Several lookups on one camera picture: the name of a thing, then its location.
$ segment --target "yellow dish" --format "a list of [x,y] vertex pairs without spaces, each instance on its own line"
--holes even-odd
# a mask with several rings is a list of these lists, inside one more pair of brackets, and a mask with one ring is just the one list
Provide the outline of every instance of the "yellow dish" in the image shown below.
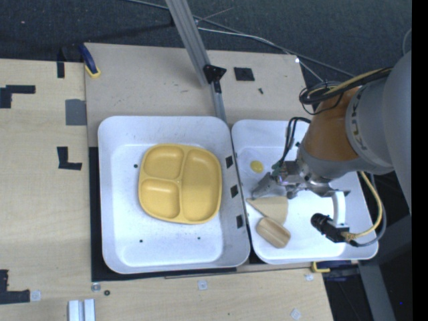
[[218,213],[221,166],[196,146],[159,144],[147,150],[140,167],[138,198],[152,217],[176,223],[204,223]]

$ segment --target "table surface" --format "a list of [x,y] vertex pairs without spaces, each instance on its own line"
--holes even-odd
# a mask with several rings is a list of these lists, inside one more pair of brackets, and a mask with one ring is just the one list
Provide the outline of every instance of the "table surface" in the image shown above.
[[[66,100],[86,100],[84,67],[65,63],[65,78],[55,62],[0,60],[0,68],[0,87],[36,87],[0,109],[0,269],[9,270],[9,291],[41,292],[38,302],[0,306],[0,320],[66,320],[68,301],[88,298],[97,320],[293,320],[293,312],[332,320],[321,274],[305,267],[244,265],[234,274],[100,282],[93,292],[88,129],[68,126],[65,113]],[[58,169],[57,146],[82,170]]]

